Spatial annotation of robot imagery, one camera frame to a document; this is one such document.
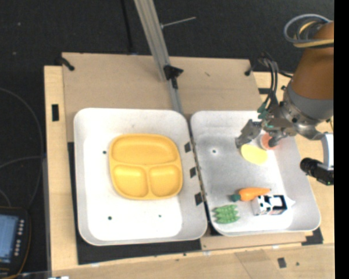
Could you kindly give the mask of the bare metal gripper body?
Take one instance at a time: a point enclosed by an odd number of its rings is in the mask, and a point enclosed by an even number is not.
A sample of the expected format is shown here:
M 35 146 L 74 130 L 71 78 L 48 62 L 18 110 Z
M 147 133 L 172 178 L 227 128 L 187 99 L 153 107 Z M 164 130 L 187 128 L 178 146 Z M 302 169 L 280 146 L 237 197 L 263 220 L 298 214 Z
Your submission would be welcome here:
M 307 117 L 288 102 L 271 106 L 261 120 L 262 128 L 275 140 L 295 135 L 301 135 L 309 140 L 319 140 L 323 137 L 323 133 L 316 129 L 319 121 Z

